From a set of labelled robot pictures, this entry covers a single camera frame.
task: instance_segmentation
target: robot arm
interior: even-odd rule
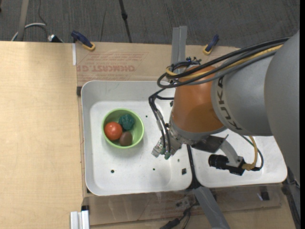
[[[223,60],[222,66],[213,67]],[[176,88],[173,108],[168,124],[163,128],[160,124],[164,135],[153,154],[169,158],[182,144],[203,151],[221,148],[226,156],[211,156],[210,165],[222,162],[227,169],[241,168],[242,157],[225,139],[212,135],[226,128],[240,135],[273,135],[300,183],[298,60],[299,32],[290,39],[240,49],[203,65],[188,60],[169,66],[158,85],[163,90]],[[164,77],[171,83],[163,85]]]

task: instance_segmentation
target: wooden table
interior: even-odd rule
[[[0,42],[0,75],[0,228],[69,228],[69,213],[83,199],[72,45]],[[279,208],[224,215],[232,228],[294,228],[285,197]],[[93,228],[159,228],[167,221]],[[198,226],[210,227],[205,216],[193,216],[187,228]]]

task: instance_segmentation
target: gray carpet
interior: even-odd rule
[[[172,28],[188,27],[187,44],[204,45],[219,35],[218,45],[245,47],[291,36],[300,28],[300,0],[123,0],[132,42],[171,44]],[[0,40],[18,30],[22,0],[2,0]],[[41,22],[39,0],[30,0],[26,24]],[[105,15],[102,31],[102,20]],[[128,42],[118,0],[41,0],[48,34],[72,42],[72,30],[91,41]],[[46,42],[39,27],[24,41]]]

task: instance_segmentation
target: red tomato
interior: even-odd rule
[[[104,132],[109,140],[114,141],[121,137],[123,129],[119,123],[112,121],[105,125]]]

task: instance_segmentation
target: green bowl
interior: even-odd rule
[[[122,115],[130,114],[134,118],[134,125],[131,130],[129,130],[132,134],[132,144],[129,146],[121,146],[119,140],[111,141],[108,139],[104,132],[104,127],[107,123],[114,121],[119,122],[119,119]],[[136,146],[144,136],[144,124],[142,119],[139,117],[137,113],[130,109],[119,108],[110,111],[102,121],[102,133],[107,143],[116,148],[131,148]]]

